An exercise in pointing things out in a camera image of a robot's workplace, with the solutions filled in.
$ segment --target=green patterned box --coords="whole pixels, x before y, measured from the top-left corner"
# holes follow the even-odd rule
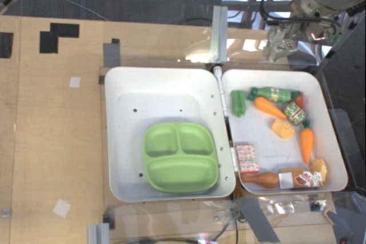
[[[294,102],[291,102],[284,110],[285,115],[294,125],[299,125],[307,116],[304,110],[302,110]]]

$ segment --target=red and white box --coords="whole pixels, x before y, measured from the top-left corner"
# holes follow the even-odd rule
[[[235,146],[235,151],[240,174],[255,174],[259,172],[254,145],[237,145]]]

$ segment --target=white plastic tray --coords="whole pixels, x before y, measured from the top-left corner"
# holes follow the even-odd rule
[[[121,201],[213,198],[230,194],[235,176],[220,93],[213,74],[200,69],[116,67],[105,78],[109,177]],[[212,134],[220,164],[216,185],[200,193],[163,193],[151,187],[144,170],[143,138],[161,122],[199,123]]]
[[[328,166],[327,181],[318,190],[281,190],[266,189],[254,183],[245,183],[245,188],[258,195],[282,193],[294,194],[303,192],[339,191],[346,187],[348,176],[337,143],[332,123],[320,85],[312,75],[302,72],[261,71],[261,70],[229,70],[222,77],[225,100],[229,113],[229,122],[233,143],[246,142],[254,144],[260,173],[272,171],[278,173],[286,167],[309,166],[303,162],[300,147],[301,125],[295,127],[295,134],[289,140],[281,139],[271,129],[275,118],[255,108],[250,100],[246,100],[247,110],[244,117],[237,118],[231,108],[230,93],[232,90],[245,90],[246,93],[255,86],[278,87],[280,89],[298,90],[304,94],[304,111],[308,114],[311,128],[315,135],[311,161],[314,157],[322,158]]]

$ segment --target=toy food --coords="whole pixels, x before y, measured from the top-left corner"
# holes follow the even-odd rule
[[[271,102],[281,102],[281,103],[288,103],[291,100],[291,92],[287,90],[280,90],[274,87],[265,87],[263,89],[258,89],[253,87],[250,91],[250,95],[252,97],[261,96],[266,98]]]
[[[293,91],[291,93],[291,101],[294,102],[300,108],[304,107],[303,104],[303,94],[300,91]]]
[[[300,167],[290,167],[290,168],[284,168],[279,171],[279,173],[295,173],[295,172],[305,172],[304,168]]]
[[[307,116],[304,110],[302,110],[297,104],[291,102],[284,110],[287,119],[294,125],[299,125]]]
[[[308,120],[305,120],[303,125],[304,129],[300,134],[301,150],[303,151],[304,162],[308,164],[310,162],[310,156],[313,149],[314,134],[309,128],[310,122]]]
[[[282,113],[279,108],[277,108],[274,104],[272,104],[263,97],[254,98],[254,104],[259,110],[266,112],[267,114],[271,114],[284,119],[286,118],[286,115]]]
[[[271,129],[283,139],[292,138],[294,132],[289,122],[280,119],[274,120]]]
[[[280,188],[310,188],[322,187],[323,179],[320,172],[292,172],[279,174]]]
[[[245,115],[246,104],[245,104],[245,93],[244,91],[232,91],[231,92],[233,113],[237,117]]]
[[[323,182],[325,182],[328,169],[323,159],[315,159],[310,166],[310,170],[311,172],[320,172],[321,178],[323,179]]]
[[[253,145],[235,146],[240,174],[255,174],[259,172],[256,150]]]
[[[264,188],[275,188],[279,184],[279,176],[273,172],[266,172],[257,176],[240,174],[240,178],[243,183],[252,182]]]

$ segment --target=green toy bottle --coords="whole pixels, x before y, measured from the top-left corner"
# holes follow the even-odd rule
[[[289,103],[291,100],[291,92],[288,90],[280,90],[274,87],[265,87],[258,89],[253,87],[250,91],[250,96],[257,97],[261,96],[271,102],[281,102],[283,104]]]

